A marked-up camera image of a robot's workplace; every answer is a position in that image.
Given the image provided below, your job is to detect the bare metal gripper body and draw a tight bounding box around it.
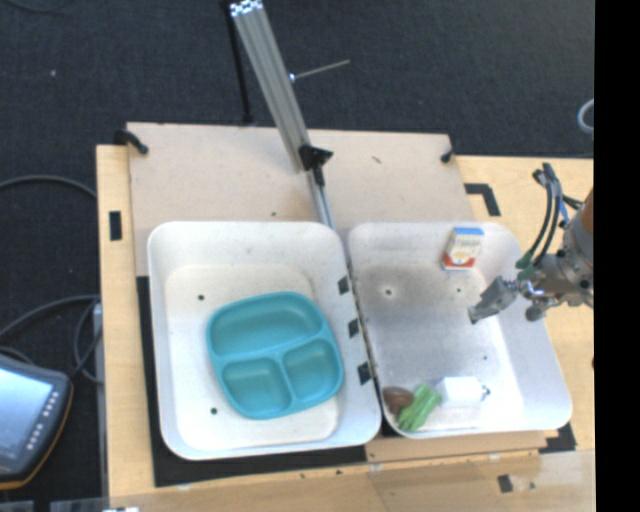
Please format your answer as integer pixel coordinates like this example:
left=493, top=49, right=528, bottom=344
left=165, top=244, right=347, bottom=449
left=519, top=249, right=596, bottom=310

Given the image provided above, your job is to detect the white red and blue carton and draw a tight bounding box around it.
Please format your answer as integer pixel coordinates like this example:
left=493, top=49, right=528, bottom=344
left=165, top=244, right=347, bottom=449
left=440, top=226, right=486, bottom=273

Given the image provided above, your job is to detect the white plastic tray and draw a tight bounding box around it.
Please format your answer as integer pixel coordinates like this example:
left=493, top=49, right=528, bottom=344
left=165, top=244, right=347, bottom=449
left=146, top=220, right=384, bottom=462
left=345, top=220, right=574, bottom=441

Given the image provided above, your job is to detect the white box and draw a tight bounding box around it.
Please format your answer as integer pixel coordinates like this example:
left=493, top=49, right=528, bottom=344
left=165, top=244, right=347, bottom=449
left=435, top=375, right=491, bottom=407

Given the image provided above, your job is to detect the green toy vegetable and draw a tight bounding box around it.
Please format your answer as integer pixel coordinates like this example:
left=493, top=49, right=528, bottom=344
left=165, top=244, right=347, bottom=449
left=396, top=383, right=444, bottom=433

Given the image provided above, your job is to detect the brown toy food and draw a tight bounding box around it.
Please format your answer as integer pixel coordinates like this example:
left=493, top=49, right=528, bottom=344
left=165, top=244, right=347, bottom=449
left=382, top=385, right=416, bottom=416

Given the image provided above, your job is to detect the blue divided plate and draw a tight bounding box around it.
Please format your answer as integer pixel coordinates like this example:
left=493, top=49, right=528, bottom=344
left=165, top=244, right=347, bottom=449
left=205, top=291, right=346, bottom=421

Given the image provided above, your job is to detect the pale brown flat board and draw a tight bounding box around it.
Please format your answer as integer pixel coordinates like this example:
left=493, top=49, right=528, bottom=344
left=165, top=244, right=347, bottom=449
left=124, top=121, right=560, bottom=464

